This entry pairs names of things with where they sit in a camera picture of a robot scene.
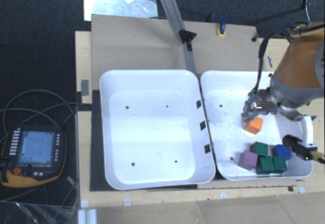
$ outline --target table surface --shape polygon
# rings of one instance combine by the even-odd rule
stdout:
[[[216,24],[185,22],[185,27],[198,34],[192,43],[198,77],[207,70],[257,70],[256,57],[261,39],[251,41],[256,35],[254,27],[227,25],[223,39],[216,35]],[[99,77],[104,71],[186,68],[183,48],[177,44],[165,20],[93,16],[92,32],[77,31],[75,40],[77,91],[81,91],[82,80],[89,83],[88,93],[82,96],[83,103],[92,102],[92,90],[99,88]],[[273,71],[277,67],[287,47],[286,40],[270,40],[265,55],[265,70]],[[314,143],[323,151],[324,100],[314,100],[300,111],[317,115],[313,121]],[[79,193],[81,207],[84,208],[120,206],[124,199],[129,198],[133,205],[142,205],[220,199],[224,193],[227,198],[286,195],[298,193],[296,186],[303,186],[307,193],[325,191],[324,167],[316,162],[313,162],[312,174],[298,180],[215,180],[199,184],[195,190],[90,191],[91,112],[79,111],[76,119]],[[288,191],[289,186],[295,187],[293,192]]]

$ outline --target blue block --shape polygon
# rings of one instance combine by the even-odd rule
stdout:
[[[276,145],[272,148],[273,156],[284,157],[285,159],[291,158],[291,152],[284,145]]]

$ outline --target emergency stop button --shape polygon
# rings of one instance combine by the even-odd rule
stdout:
[[[21,172],[22,172],[22,169],[20,167],[15,167],[13,170],[12,170],[12,173],[14,175],[21,175]]]

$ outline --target black floor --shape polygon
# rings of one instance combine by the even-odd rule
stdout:
[[[306,20],[300,9],[303,0],[177,0],[184,20],[205,21],[208,14],[226,16],[227,23],[254,25],[260,37],[283,29],[296,20]],[[312,21],[324,21],[324,0],[309,0]],[[159,16],[164,16],[158,5]],[[0,109],[22,91],[46,89],[69,102],[76,102],[74,32],[90,30],[83,20],[83,0],[0,0]],[[13,107],[42,110],[59,101],[43,94],[20,97]],[[63,122],[63,107],[53,117]],[[8,127],[30,114],[10,112]],[[68,158],[62,177],[46,187],[33,190],[13,201],[51,205],[72,205],[76,190],[67,180],[78,181],[76,173],[75,126],[66,126]],[[0,138],[4,130],[0,127]],[[17,196],[30,189],[0,187],[0,199]]]

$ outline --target colored block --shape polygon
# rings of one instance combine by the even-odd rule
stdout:
[[[268,156],[269,146],[265,143],[255,142],[250,146],[250,151],[260,156]]]
[[[256,165],[257,174],[270,174],[274,172],[273,159],[271,157],[259,157]]]
[[[272,148],[273,156],[284,157],[285,159],[291,158],[291,152],[284,145],[276,145]]]
[[[284,157],[275,156],[273,157],[274,172],[283,173],[287,170],[286,161]]]
[[[262,124],[263,119],[257,116],[252,121],[246,121],[244,130],[256,135],[259,131],[261,131]]]
[[[256,167],[258,155],[251,151],[245,150],[239,158],[238,166],[248,171]]]

